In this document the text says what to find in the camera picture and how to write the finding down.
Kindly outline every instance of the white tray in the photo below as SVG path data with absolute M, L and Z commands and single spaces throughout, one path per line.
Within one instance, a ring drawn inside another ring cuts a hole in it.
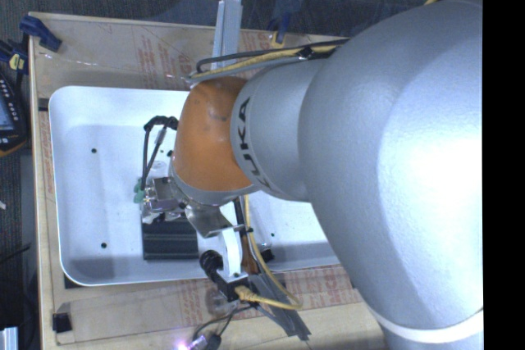
M 133 202 L 133 188 L 142 171 L 144 124 L 153 116 L 178 118 L 187 95 L 77 86 L 52 95 L 49 117 L 60 261 L 76 283 L 94 286 L 205 277 L 198 260 L 143 259 L 140 209 Z M 167 152 L 175 136 L 168 132 L 162 144 L 157 160 L 165 166 L 156 176 L 167 174 Z M 272 245 L 273 270 L 338 262 L 309 204 L 265 193 L 251 194 L 250 203 L 256 239 Z M 221 210 L 235 223 L 232 205 Z M 199 237 L 199 251 L 208 249 L 219 249 L 217 238 Z

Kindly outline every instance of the metal bracket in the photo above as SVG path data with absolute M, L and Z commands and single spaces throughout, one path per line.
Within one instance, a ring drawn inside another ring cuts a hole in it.
M 219 206 L 200 206 L 193 208 L 188 205 L 186 217 L 203 238 L 219 235 L 224 229 L 232 228 L 235 232 L 242 230 L 244 225 L 232 226 L 221 213 Z
M 240 21 L 243 15 L 242 0 L 221 0 L 217 10 L 213 57 L 233 54 L 239 48 Z M 228 66 L 234 60 L 212 63 L 212 70 Z
M 218 270 L 219 274 L 226 281 L 236 279 L 241 272 L 240 261 L 242 258 L 242 247 L 240 245 L 239 235 L 235 232 L 233 226 L 224 229 L 219 234 L 223 251 L 222 254 L 222 271 Z

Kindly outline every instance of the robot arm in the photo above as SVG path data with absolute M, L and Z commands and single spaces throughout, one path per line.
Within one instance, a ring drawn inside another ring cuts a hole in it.
M 439 336 L 482 314 L 481 86 L 482 0 L 414 8 L 326 60 L 197 84 L 172 175 L 204 206 L 311 202 L 390 348 L 427 348 L 392 325 Z M 482 331 L 441 338 L 479 348 Z

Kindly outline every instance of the black wire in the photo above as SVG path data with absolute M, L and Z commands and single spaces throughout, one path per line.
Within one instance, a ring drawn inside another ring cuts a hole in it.
M 262 56 L 264 54 L 268 54 L 269 52 L 285 52 L 289 50 L 296 50 L 297 48 L 304 49 L 304 48 L 312 48 L 312 47 L 323 47 L 323 46 L 339 46 L 344 43 L 346 43 L 349 39 L 336 39 L 334 41 L 321 41 L 319 43 L 311 43 L 306 45 L 301 45 L 298 47 L 290 47 L 290 48 L 273 48 L 270 50 L 257 50 L 254 52 L 237 52 L 234 54 L 226 54 L 225 56 L 219 56 L 219 57 L 209 57 L 204 58 L 203 60 L 199 60 L 197 62 L 197 73 L 203 73 L 205 70 L 202 69 L 203 65 L 207 65 L 210 63 L 217 63 L 218 61 L 229 61 L 229 60 L 235 60 L 240 58 L 249 58 L 249 57 L 258 57 Z
M 4 262 L 11 260 L 13 257 L 16 257 L 18 254 L 22 254 L 23 252 L 26 252 L 30 248 L 31 248 L 31 244 L 27 243 L 26 245 L 22 246 L 22 248 L 17 249 L 11 254 L 8 254 L 6 257 L 2 257 L 2 260 L 0 260 L 0 264 L 3 264 Z
M 226 327 L 230 324 L 230 321 L 234 317 L 234 315 L 242 311 L 247 311 L 248 309 L 251 309 L 251 308 L 252 308 L 252 305 L 249 305 L 247 307 L 236 308 L 233 311 L 231 311 L 228 315 L 221 316 L 220 318 L 216 318 L 215 320 L 209 320 L 208 322 L 206 322 L 205 324 L 202 324 L 195 330 L 194 335 L 192 337 L 192 341 L 195 341 L 197 337 L 199 336 L 199 333 L 202 330 L 204 330 L 206 327 L 210 326 L 211 324 L 216 324 L 217 322 L 221 322 L 222 320 L 227 320 L 226 325 L 222 328 L 221 333 L 219 334 L 221 335 L 222 333 L 224 333 L 224 330 L 226 329 Z
M 146 134 L 144 135 L 144 152 L 142 156 L 142 179 L 140 180 L 140 190 L 144 191 L 146 188 L 146 167 L 148 166 L 148 142 L 149 142 L 149 133 L 151 129 L 146 129 Z
M 148 143 L 149 143 L 149 134 L 151 133 L 151 130 L 155 125 L 163 125 L 161 128 L 161 132 L 164 130 L 166 132 L 167 128 L 170 128 L 172 130 L 177 130 L 179 126 L 179 121 L 175 117 L 166 117 L 166 116 L 155 116 L 152 118 L 146 125 L 144 126 L 144 130 L 146 131 L 146 134 L 144 135 L 144 150 L 142 155 L 142 179 L 140 180 L 140 190 L 144 191 L 146 188 L 146 178 L 148 178 L 148 174 L 151 171 L 151 167 L 153 166 L 153 162 L 155 161 L 155 157 L 157 156 L 158 149 L 162 145 L 162 139 L 157 138 L 157 142 L 155 144 L 155 149 L 153 150 L 153 154 L 148 162 Z

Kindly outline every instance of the gray robot arm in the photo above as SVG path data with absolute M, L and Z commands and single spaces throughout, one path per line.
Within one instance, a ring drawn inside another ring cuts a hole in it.
M 482 0 L 444 0 L 260 72 L 231 110 L 242 193 L 312 203 L 392 349 L 483 346 L 481 91 Z

